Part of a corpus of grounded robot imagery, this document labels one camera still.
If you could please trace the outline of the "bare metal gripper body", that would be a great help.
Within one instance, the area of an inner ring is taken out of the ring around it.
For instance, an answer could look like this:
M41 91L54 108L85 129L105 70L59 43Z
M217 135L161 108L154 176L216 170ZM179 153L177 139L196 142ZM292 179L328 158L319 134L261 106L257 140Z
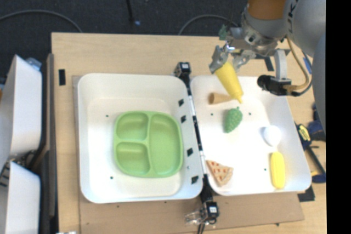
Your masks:
M260 34L251 26L231 27L228 42L231 47L249 50L261 56L273 56L278 45L277 40Z

